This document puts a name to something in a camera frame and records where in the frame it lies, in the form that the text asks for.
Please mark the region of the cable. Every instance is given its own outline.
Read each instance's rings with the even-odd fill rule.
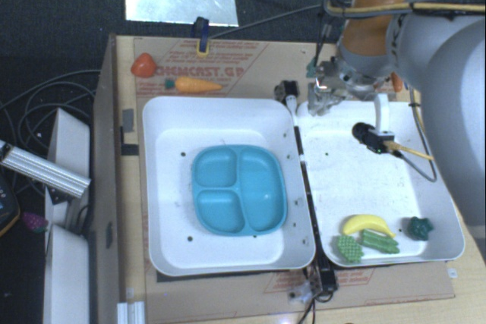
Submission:
[[[387,149],[392,150],[392,151],[405,151],[407,153],[413,154],[414,156],[421,157],[423,159],[427,159],[429,161],[433,161],[434,157],[429,156],[428,154],[420,153],[417,150],[410,149],[410,147],[403,146],[397,142],[394,142],[392,140],[385,140],[383,144],[387,147]]]
[[[427,140],[425,138],[424,125],[421,121],[421,116],[418,113],[418,103],[415,100],[415,90],[410,87],[409,93],[410,93],[410,106],[412,107],[412,114],[413,114],[415,126],[417,127],[418,135],[420,136],[420,140],[422,142],[422,146],[424,147],[425,154],[429,156],[431,153],[428,149]],[[433,177],[432,182],[435,182],[437,180],[437,172],[435,171],[435,165],[432,161],[429,161],[428,163],[431,166],[431,170],[432,170],[432,177]]]
[[[24,115],[20,119],[19,124],[17,126],[17,134],[19,136],[19,141],[23,145],[24,149],[26,149],[27,151],[31,151],[32,153],[35,153],[31,148],[29,148],[29,146],[25,143],[24,139],[21,136],[21,126],[22,126],[22,123],[23,123],[24,120],[27,119],[27,116],[28,115],[32,114],[32,112],[39,111],[40,109],[45,109],[45,108],[48,108],[48,107],[56,107],[56,108],[63,108],[63,109],[66,109],[66,110],[72,110],[74,112],[77,112],[79,115],[84,116],[86,119],[89,119],[90,118],[90,116],[86,112],[84,112],[84,111],[82,111],[82,110],[80,110],[80,109],[78,109],[78,108],[76,108],[76,107],[74,107],[72,105],[61,104],[61,103],[46,103],[46,104],[41,104],[41,105],[38,105],[38,106],[36,106],[36,107],[28,110],[27,112],[24,113]]]
[[[40,87],[43,87],[44,85],[46,84],[49,84],[49,83],[52,83],[54,81],[57,81],[57,80],[62,80],[63,78],[66,78],[66,77],[71,77],[71,76],[76,76],[78,74],[99,74],[99,70],[87,70],[87,71],[75,71],[75,72],[71,72],[71,73],[67,73],[67,74],[63,74],[61,76],[57,76],[57,77],[53,77],[52,79],[50,80],[47,80],[47,81],[44,81],[43,83],[40,83],[40,84],[37,84],[36,86],[30,88],[29,90],[21,93],[20,95],[14,97],[12,100],[9,100],[8,102],[6,102],[5,104],[3,105],[0,105],[0,111],[1,110],[4,110],[6,107],[8,107],[10,104],[22,99],[23,97],[25,97],[26,95],[28,95],[29,93],[33,92],[34,90],[36,90],[37,88],[40,88]]]
[[[327,295],[327,298],[323,299],[322,298],[323,294],[319,294],[315,297],[315,300],[319,303],[325,304],[331,301],[334,297],[334,292],[332,291],[330,294]]]
[[[86,209],[90,207],[90,204],[87,204],[85,206],[82,206],[79,212],[77,213],[77,218],[76,218],[76,224],[75,227],[77,228],[79,226],[79,221],[81,220],[81,213]]]
[[[426,173],[424,173],[423,170],[421,170],[415,163],[410,161],[407,157],[405,157],[400,151],[394,151],[392,153],[396,158],[403,159],[407,164],[409,164],[417,173],[419,173],[423,178],[425,178],[427,181],[430,182],[435,182],[437,181],[437,176],[434,175],[433,177],[429,177]]]
[[[325,0],[324,8],[329,15],[347,19],[362,19],[391,14],[409,14],[414,11],[458,11],[474,14],[484,14],[486,5],[470,5],[451,1],[444,2],[400,2],[392,5],[379,5],[374,7],[343,7],[338,0]]]
[[[61,76],[57,76],[57,77],[53,77],[51,78],[50,80],[47,80],[47,81],[44,81],[40,84],[37,84],[36,86],[34,87],[31,87],[29,88],[27,91],[21,93],[20,95],[18,96],[15,96],[13,99],[10,99],[8,100],[7,102],[3,103],[0,101],[0,111],[4,112],[5,113],[5,116],[7,118],[7,123],[8,123],[8,126],[10,128],[10,131],[11,131],[11,134],[12,134],[12,140],[11,140],[11,144],[17,146],[17,144],[19,143],[19,139],[17,138],[17,131],[16,131],[16,126],[14,125],[14,122],[10,116],[10,113],[8,112],[7,110],[7,107],[12,105],[13,103],[15,102],[18,102],[20,99],[24,98],[25,96],[29,96],[29,94],[31,94],[32,92],[34,92],[34,94],[31,96],[31,99],[29,99],[29,102],[27,103],[27,106],[25,108],[25,114],[26,115],[29,115],[31,112],[34,112],[35,110],[37,109],[44,109],[46,108],[46,105],[43,105],[43,106],[37,106],[35,107],[34,109],[31,109],[31,110],[28,110],[28,106],[30,105],[30,103],[32,102],[33,100],[33,97],[38,93],[40,92],[40,90],[44,90],[45,88],[48,88],[48,87],[53,87],[55,82],[58,81],[58,80],[62,80],[62,79],[65,79],[67,77],[72,77],[72,76],[76,76],[76,75],[83,75],[83,74],[99,74],[99,70],[83,70],[83,71],[74,71],[74,72],[70,72],[70,73],[67,73],[67,74],[63,74]],[[83,89],[83,90],[86,90],[87,92],[83,95],[80,95],[80,96],[77,96],[73,99],[70,99],[68,100],[66,103],[64,104],[71,104],[73,102],[76,102],[78,101],[79,99],[83,99],[83,98],[86,98],[88,96],[94,96],[94,91],[92,90],[89,90],[87,89],[86,87],[84,87],[83,85],[79,84],[79,83],[71,83],[71,82],[66,82],[64,85],[65,86],[70,86],[72,87],[74,84],[77,84],[77,87],[79,89]],[[59,103],[59,104],[52,104],[50,106],[55,106],[56,108],[58,107],[64,107],[66,109],[70,109],[70,110],[78,110],[77,108],[75,107],[72,107],[72,106],[66,106],[66,105],[63,105],[63,103]],[[29,143],[30,141],[30,138],[33,138],[35,140],[38,140],[40,142],[40,140],[37,138],[37,136],[33,133],[34,131],[37,130],[37,128],[50,116],[52,115],[52,113],[54,113],[55,110],[52,110],[49,114],[45,115],[44,117],[42,117],[42,119],[40,120],[39,123],[37,123],[34,128],[30,128],[30,124],[29,124],[29,121],[28,121],[28,118],[27,116],[25,116],[25,118],[23,117],[21,119],[21,122],[24,121],[24,120],[27,120],[27,130],[29,132],[29,135],[27,137],[26,140],[23,140],[22,138],[20,139],[20,141],[22,143]],[[79,110],[79,114],[80,115],[83,115],[85,118],[89,118],[89,115],[86,114],[85,112],[82,112],[81,110]],[[11,186],[12,188],[15,188],[17,186],[17,173],[14,173],[13,176],[12,176],[12,179],[11,179]],[[28,185],[25,185],[23,186],[20,190],[14,190],[16,193],[22,193],[24,192],[25,190],[29,189],[29,188],[32,188],[34,189],[34,191],[36,193],[38,193],[41,197],[44,197],[44,193],[32,182],[32,181],[28,181]]]
[[[68,100],[66,103],[64,104],[71,104],[73,102],[76,102],[78,100],[81,100],[81,99],[84,99],[88,96],[91,96],[95,93],[96,91],[91,91],[90,94],[88,93],[85,93],[83,95],[79,95],[77,97],[74,97],[73,99],[71,100]],[[41,117],[41,119],[39,119],[39,121],[36,123],[36,125],[34,126],[34,128],[32,128],[32,131],[29,131],[29,136],[26,138],[25,140],[25,143],[28,145],[29,144],[29,141],[30,141],[30,138],[33,138],[34,140],[38,140],[40,142],[40,140],[37,138],[37,135],[35,135],[35,132],[37,131],[37,129],[44,123],[44,121],[46,121],[47,119],[49,119],[52,115],[54,115],[55,113],[57,112],[57,109],[53,109],[51,110],[50,112],[48,112],[47,114],[45,114],[44,116]]]
[[[41,93],[43,90],[46,90],[48,88],[52,88],[52,87],[75,87],[75,88],[78,88],[78,89],[81,89],[83,91],[85,91],[86,93],[84,95],[82,95],[82,97],[91,97],[91,98],[94,98],[94,93],[93,91],[89,90],[88,88],[86,88],[84,85],[81,85],[79,83],[73,83],[71,81],[59,81],[59,82],[54,82],[54,83],[49,83],[43,87],[40,87],[39,89],[37,89],[31,96],[30,98],[27,100],[27,104],[26,104],[26,107],[25,107],[25,111],[28,111],[29,107],[30,107],[30,103],[33,101],[34,97],[37,96],[39,93]],[[77,101],[78,98],[76,99],[71,99],[69,101],[67,101],[66,103],[64,104],[71,104],[72,102],[74,101]],[[48,149],[48,146],[45,145],[43,142],[41,142],[37,136],[33,133],[34,130],[30,127],[30,122],[28,120],[28,118],[25,118],[25,124],[26,124],[26,127],[27,127],[27,132],[29,133],[29,137],[27,138],[27,140],[21,140],[23,145],[25,145],[25,147],[27,147],[27,144],[29,142],[30,139],[34,139],[43,149]]]
[[[325,12],[320,12],[320,20],[319,20],[319,32],[317,34],[317,41],[316,41],[316,54],[314,57],[314,67],[317,67],[317,62],[319,61],[319,55],[324,47],[326,40],[329,38],[330,34],[333,31],[333,17],[330,19],[328,23],[324,23],[324,19],[326,17]]]
[[[258,26],[260,24],[272,22],[274,20],[281,19],[283,17],[288,17],[288,16],[294,15],[294,14],[299,14],[301,12],[315,10],[316,8],[320,8],[320,7],[321,7],[320,4],[319,5],[309,5],[307,7],[299,8],[299,9],[294,10],[294,11],[284,12],[283,14],[278,14],[278,15],[275,15],[274,17],[268,17],[266,19],[257,20],[256,22],[253,22],[251,24],[246,24],[244,26],[236,27],[236,28],[231,29],[231,30],[223,31],[222,33],[214,34],[214,35],[210,36],[209,39],[219,38],[221,36],[225,36],[226,34],[236,33],[237,31],[240,31],[240,30],[244,30],[244,29],[248,29],[250,27]]]
[[[305,311],[302,314],[302,317],[300,318],[300,320],[297,322],[297,324],[304,324],[304,321],[305,321],[305,319],[307,319],[307,316],[308,316],[309,312],[311,312],[311,310],[313,312],[312,324],[314,324],[315,319],[316,319],[316,300],[314,298],[308,304],[307,308],[305,308]]]

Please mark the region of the toy carrot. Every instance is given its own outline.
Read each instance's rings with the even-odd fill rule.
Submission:
[[[393,90],[396,93],[402,92],[402,89],[403,89],[403,81],[399,77],[399,75],[396,74],[395,72],[392,73],[392,85],[393,85]]]
[[[183,76],[175,80],[175,88],[182,93],[203,93],[221,90],[222,85],[212,81]]]

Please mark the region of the blue plate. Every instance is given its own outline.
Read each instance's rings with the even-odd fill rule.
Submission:
[[[197,217],[215,234],[268,234],[287,216],[286,189],[275,156],[256,146],[215,146],[192,165]]]

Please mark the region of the red tomato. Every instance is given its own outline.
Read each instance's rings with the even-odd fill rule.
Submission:
[[[131,73],[137,77],[152,77],[157,69],[157,64],[148,53],[140,54],[131,66]]]

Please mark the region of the yellow banana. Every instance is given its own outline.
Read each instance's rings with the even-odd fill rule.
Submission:
[[[355,215],[351,217],[342,227],[344,235],[350,235],[357,231],[369,229],[377,232],[382,232],[389,237],[395,237],[394,234],[380,216],[375,215]]]

